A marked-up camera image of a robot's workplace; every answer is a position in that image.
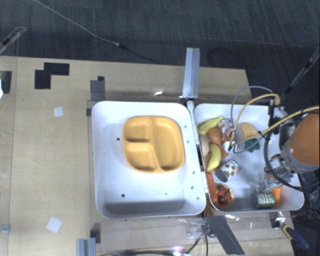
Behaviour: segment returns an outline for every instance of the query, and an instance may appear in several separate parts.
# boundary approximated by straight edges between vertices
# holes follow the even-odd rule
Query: cable
[[[299,71],[299,73],[290,83],[289,87],[281,95],[282,102],[285,100],[288,94],[292,91],[292,89],[296,87],[296,85],[299,83],[301,78],[309,71],[309,69],[313,66],[313,64],[317,61],[317,59],[319,59],[319,56],[320,56],[320,48],[318,47],[313,53],[313,55],[311,56],[311,58],[309,58],[307,64]]]
[[[293,114],[287,115],[286,117],[282,118],[280,121],[276,122],[274,125],[270,126],[268,129],[265,129],[264,131],[260,132],[259,134],[256,134],[255,136],[251,136],[246,139],[242,139],[240,141],[237,141],[231,147],[234,147],[235,145],[237,145],[239,143],[242,143],[242,142],[245,142],[245,141],[248,141],[251,139],[255,139],[255,138],[259,137],[260,135],[264,135],[264,134],[268,133],[269,131],[273,131],[274,128],[278,127],[279,125],[283,124],[284,122],[288,121],[289,119],[294,118],[294,117],[301,115],[301,114],[304,114],[304,113],[314,111],[314,110],[319,110],[319,106],[309,107],[309,108],[304,109],[303,111],[297,111]]]
[[[194,244],[185,252],[185,254],[188,254],[191,252],[191,250],[193,250],[193,248],[195,248],[197,246],[197,244],[199,243],[201,237],[199,239],[197,239]],[[156,251],[156,250],[145,250],[145,251],[125,251],[122,253],[118,253],[118,254],[113,254],[111,253],[106,253],[106,254],[102,254],[101,256],[136,256],[136,255],[145,255],[145,254],[154,254],[154,255],[164,255],[164,256],[174,256],[173,252],[169,252],[169,251]]]
[[[100,40],[105,41],[105,42],[110,43],[110,44],[114,44],[114,45],[117,46],[118,48],[123,49],[123,50],[127,50],[128,52],[130,52],[130,53],[132,53],[132,54],[134,54],[134,55],[136,55],[136,56],[139,56],[140,58],[143,58],[143,59],[145,59],[145,60],[148,60],[148,61],[151,61],[151,62],[154,62],[154,63],[157,63],[157,64],[164,65],[163,63],[161,63],[161,62],[159,62],[159,61],[156,61],[156,60],[154,60],[154,59],[151,59],[151,58],[142,56],[142,55],[140,55],[139,53],[136,53],[136,52],[130,50],[129,48],[127,48],[126,46],[124,46],[123,44],[121,44],[121,43],[119,43],[119,42],[111,41],[111,40],[102,38],[102,37],[94,34],[94,33],[91,32],[90,30],[86,29],[84,26],[82,26],[82,25],[74,22],[73,20],[67,18],[66,16],[64,16],[64,15],[62,15],[61,13],[55,11],[54,9],[52,9],[52,8],[50,8],[49,6],[43,4],[42,2],[39,2],[39,1],[37,1],[37,0],[32,0],[32,1],[35,2],[35,3],[37,3],[37,4],[39,4],[39,5],[41,5],[41,6],[43,6],[43,7],[45,7],[45,8],[47,8],[48,10],[50,10],[50,11],[53,12],[53,13],[55,13],[56,15],[59,15],[60,17],[62,17],[62,18],[64,18],[65,20],[67,20],[68,22],[71,22],[72,24],[78,26],[79,28],[81,28],[81,29],[83,29],[84,31],[88,32],[90,35],[92,35],[93,37],[95,37],[95,38],[97,38],[97,39],[100,39]]]
[[[236,99],[238,98],[238,96],[245,90],[248,90],[248,89],[262,89],[262,90],[266,90],[267,92],[270,92],[270,93],[273,93],[273,91],[269,88],[266,88],[266,87],[263,87],[263,86],[257,86],[257,85],[253,85],[253,86],[247,86],[247,87],[244,87],[242,88],[241,90],[239,90],[236,95],[234,96],[233,98],[233,101],[232,101],[232,104],[231,104],[231,110],[230,110],[230,118],[231,118],[231,125],[232,127],[234,127],[234,118],[233,118],[233,113],[234,113],[234,105],[235,105],[235,102],[236,102]],[[235,138],[235,142],[237,142],[237,134],[234,133],[234,138]],[[236,147],[233,147],[233,153],[235,154],[240,154],[240,153],[243,153],[245,151],[248,151],[249,149],[253,148],[257,143],[259,143],[259,141],[262,140],[262,137],[257,140],[255,143],[253,143],[252,145],[250,145],[249,147],[241,150],[241,151],[236,151]]]
[[[137,55],[137,56],[139,56],[140,58],[146,59],[146,60],[148,60],[148,61],[151,61],[151,62],[154,62],[154,63],[157,63],[157,64],[164,65],[164,63],[162,63],[162,62],[159,62],[159,61],[157,61],[157,60],[154,60],[154,59],[151,59],[151,58],[148,58],[148,57],[144,57],[144,56],[140,55],[139,53],[136,53],[136,52],[130,50],[129,48],[127,48],[126,46],[124,46],[122,43],[120,43],[120,44],[118,45],[118,47],[119,47],[120,49],[127,50],[128,52],[130,52],[130,53],[132,53],[132,54],[134,54],[134,55]]]
[[[199,243],[201,237],[198,238],[195,243],[185,252],[186,254],[190,253],[192,251],[193,248],[195,248],[197,246],[197,244]]]
[[[269,140],[270,137],[272,135],[273,130],[270,130],[269,132],[267,132],[266,136],[265,136],[265,141],[264,141],[264,147],[263,147],[263,157],[264,157],[264,161],[265,164],[267,166],[267,168],[270,170],[270,172],[272,173],[273,177],[280,181],[283,185],[301,191],[301,192],[306,192],[305,189],[309,189],[309,188],[313,188],[315,186],[319,186],[319,182],[313,184],[313,185],[309,185],[309,186],[293,186],[291,184],[289,184],[287,181],[285,181],[284,179],[280,178],[279,175],[274,171],[273,167],[271,166],[271,163],[269,161],[269,156],[268,156],[268,146],[269,146]]]
[[[43,7],[45,7],[45,8],[47,8],[47,9],[49,9],[51,12],[55,13],[56,15],[59,15],[60,17],[64,18],[65,20],[67,20],[67,21],[69,21],[69,22],[71,22],[72,24],[78,26],[79,28],[83,29],[84,31],[87,31],[87,32],[88,32],[90,35],[92,35],[93,37],[98,38],[98,39],[100,39],[100,40],[102,40],[102,41],[105,41],[105,42],[114,44],[114,45],[116,45],[117,47],[119,47],[119,45],[120,45],[119,42],[114,42],[114,41],[111,41],[111,40],[104,39],[104,38],[102,38],[102,37],[100,37],[100,36],[92,33],[90,30],[86,29],[85,27],[81,26],[80,24],[74,22],[73,20],[67,18],[66,16],[63,16],[62,14],[60,14],[60,13],[57,12],[57,11],[55,11],[54,9],[51,9],[49,6],[43,4],[42,2],[39,2],[39,1],[37,1],[37,0],[32,0],[32,1],[34,1],[35,3],[37,3],[37,4],[39,4],[39,5],[43,6]]]
[[[230,141],[231,141],[231,142],[232,142],[232,141],[234,140],[234,138],[235,138],[235,133],[236,133],[237,125],[238,125],[239,119],[240,119],[240,117],[241,117],[241,114],[243,113],[243,111],[245,110],[245,108],[246,108],[248,105],[256,102],[257,100],[260,100],[260,99],[263,99],[263,98],[266,98],[266,97],[271,97],[271,96],[274,97],[275,105],[278,106],[278,105],[280,104],[280,96],[279,96],[278,94],[276,94],[276,93],[267,93],[267,94],[264,94],[264,95],[261,95],[261,96],[258,96],[258,97],[256,97],[256,98],[253,98],[253,99],[249,100],[249,101],[241,108],[241,110],[240,110],[240,112],[239,112],[239,114],[238,114],[238,116],[237,116],[237,118],[236,118],[236,120],[235,120],[235,123],[234,123],[233,133],[232,133],[231,138],[230,138]],[[230,143],[229,150],[231,150],[231,148],[232,148],[233,146],[235,146],[235,145],[236,145],[235,143],[234,143],[234,144],[231,144],[231,143]]]
[[[205,237],[205,255],[208,256],[208,253],[209,253],[208,237],[206,234],[204,235],[204,237]]]

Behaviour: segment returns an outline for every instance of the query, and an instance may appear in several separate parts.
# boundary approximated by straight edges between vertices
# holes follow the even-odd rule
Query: yellow cable
[[[280,121],[276,122],[274,125],[270,126],[268,129],[265,129],[264,131],[261,132],[261,134],[266,134],[268,132],[270,132],[271,130],[273,130],[274,128],[278,127],[279,125],[281,125],[282,123],[288,121],[289,119],[291,118],[294,118],[295,116],[298,116],[300,114],[303,114],[303,113],[306,113],[306,112],[309,112],[309,111],[314,111],[314,110],[319,110],[319,106],[313,106],[313,107],[309,107],[309,108],[306,108],[302,111],[297,111],[293,114],[290,114],[290,115],[287,115],[286,117],[284,117],[283,119],[281,119]],[[234,143],[231,147],[234,147],[235,145],[239,144],[239,143],[242,143],[242,142],[245,142],[245,141],[248,141],[248,140],[252,140],[252,139],[255,139],[257,137],[260,136],[260,133],[256,134],[255,136],[252,136],[252,137],[248,137],[246,139],[242,139],[242,140],[239,140],[237,141],[236,143]]]
[[[232,142],[232,141],[234,140],[234,138],[235,138],[235,135],[236,135],[236,132],[235,132],[235,131],[236,131],[236,129],[237,129],[237,125],[238,125],[240,116],[241,116],[242,112],[245,110],[245,108],[246,108],[248,105],[256,102],[257,100],[260,100],[260,99],[263,99],[263,98],[266,98],[266,97],[271,97],[271,96],[274,97],[275,105],[278,106],[278,105],[280,104],[280,96],[279,96],[278,94],[276,94],[276,93],[267,93],[267,94],[258,96],[258,97],[256,97],[256,98],[253,98],[252,100],[248,101],[248,102],[241,108],[241,110],[240,110],[240,112],[239,112],[239,114],[238,114],[238,116],[237,116],[237,118],[236,118],[236,121],[235,121],[235,123],[234,123],[234,127],[233,127],[233,131],[234,131],[234,132],[232,133],[231,138],[230,138],[230,141],[231,141],[231,142]]]

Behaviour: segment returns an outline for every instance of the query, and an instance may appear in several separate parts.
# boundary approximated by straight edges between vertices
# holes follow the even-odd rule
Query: dark carpet
[[[197,47],[202,67],[245,67],[250,85],[279,94],[320,43],[318,0],[39,1],[95,35],[156,62],[184,65],[186,47]],[[19,56],[155,63],[92,36],[32,0],[0,0],[0,41],[16,27],[27,27],[19,39]],[[15,54],[12,45],[4,55]],[[254,97],[259,93],[252,91]],[[284,106],[292,113],[318,104],[319,60]],[[318,218],[296,224],[311,245],[303,255],[319,249],[319,229],[315,235],[312,223],[319,227]]]

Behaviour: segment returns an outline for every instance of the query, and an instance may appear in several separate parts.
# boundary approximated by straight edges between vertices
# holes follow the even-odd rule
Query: green object
[[[256,138],[252,138],[252,139],[249,139],[249,140],[246,140],[244,143],[245,143],[245,148],[249,148],[253,143],[255,143],[257,141]],[[248,151],[250,153],[252,153],[254,150],[259,150],[260,149],[260,144],[257,143],[255,144],[253,147],[249,148]]]
[[[275,197],[271,193],[253,193],[251,195],[251,206],[255,209],[269,209],[274,207]]]

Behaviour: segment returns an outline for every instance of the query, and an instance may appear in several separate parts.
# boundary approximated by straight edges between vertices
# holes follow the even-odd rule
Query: toy banana
[[[204,124],[202,124],[199,129],[198,132],[201,135],[205,135],[211,128],[216,127],[219,124],[219,121],[223,119],[222,116],[217,117],[217,118],[212,118],[209,121],[206,121]]]
[[[217,144],[210,143],[211,158],[209,160],[207,171],[217,168],[221,161],[221,150]]]

